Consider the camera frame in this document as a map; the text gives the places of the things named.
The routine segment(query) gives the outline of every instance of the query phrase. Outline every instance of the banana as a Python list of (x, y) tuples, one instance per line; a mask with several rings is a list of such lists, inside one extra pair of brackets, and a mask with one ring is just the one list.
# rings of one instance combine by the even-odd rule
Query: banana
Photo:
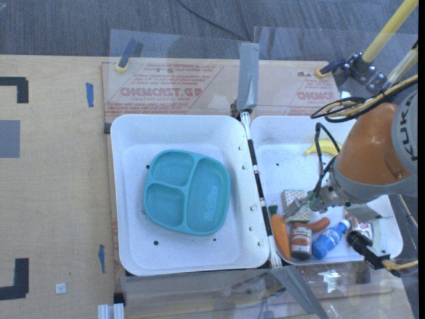
[[(336, 156), (338, 154), (337, 149), (335, 148), (335, 146), (333, 145), (333, 142), (331, 140), (319, 140), (319, 146), (320, 146), (320, 150), (322, 153), (327, 153), (330, 154), (332, 156)], [(340, 143), (338, 143), (339, 149), (341, 149), (342, 145)], [(304, 152), (305, 155), (309, 155), (312, 153), (317, 152), (316, 150), (316, 145), (315, 143), (313, 143), (313, 145), (310, 147), (310, 149), (306, 150)]]

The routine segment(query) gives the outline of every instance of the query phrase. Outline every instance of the teal plate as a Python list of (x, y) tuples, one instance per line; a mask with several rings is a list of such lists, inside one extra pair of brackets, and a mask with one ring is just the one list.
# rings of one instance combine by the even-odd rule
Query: teal plate
[(143, 191), (146, 215), (158, 225), (210, 235), (223, 225), (230, 201), (230, 175), (219, 161), (183, 150), (157, 154)]

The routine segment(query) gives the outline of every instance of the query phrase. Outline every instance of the gray tape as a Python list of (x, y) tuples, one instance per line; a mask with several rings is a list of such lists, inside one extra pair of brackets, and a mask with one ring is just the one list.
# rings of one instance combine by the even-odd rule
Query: gray tape
[(0, 120), (0, 158), (19, 158), (21, 121)]

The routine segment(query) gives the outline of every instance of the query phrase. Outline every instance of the blue bottle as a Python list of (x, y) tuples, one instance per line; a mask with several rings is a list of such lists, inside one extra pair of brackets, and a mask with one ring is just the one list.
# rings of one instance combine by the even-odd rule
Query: blue bottle
[(338, 245), (343, 233), (347, 231), (349, 227), (350, 222), (341, 220), (338, 226), (326, 229), (311, 245), (311, 254), (317, 259), (324, 258), (327, 252)]

